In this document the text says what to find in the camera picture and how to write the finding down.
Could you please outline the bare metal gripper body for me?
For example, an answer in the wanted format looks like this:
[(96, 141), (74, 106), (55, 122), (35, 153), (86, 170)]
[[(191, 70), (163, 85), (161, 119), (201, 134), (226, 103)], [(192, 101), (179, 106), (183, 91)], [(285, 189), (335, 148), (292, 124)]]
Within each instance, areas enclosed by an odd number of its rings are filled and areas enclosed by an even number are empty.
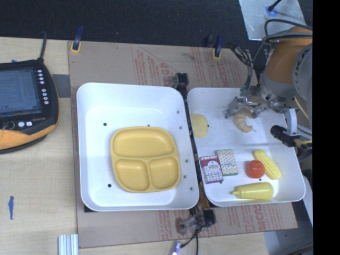
[(271, 92), (266, 86), (257, 85), (250, 86), (245, 94), (246, 105), (251, 106), (264, 104), (267, 106), (267, 110), (271, 109), (277, 113), (280, 113), (285, 107), (285, 98), (281, 98)]

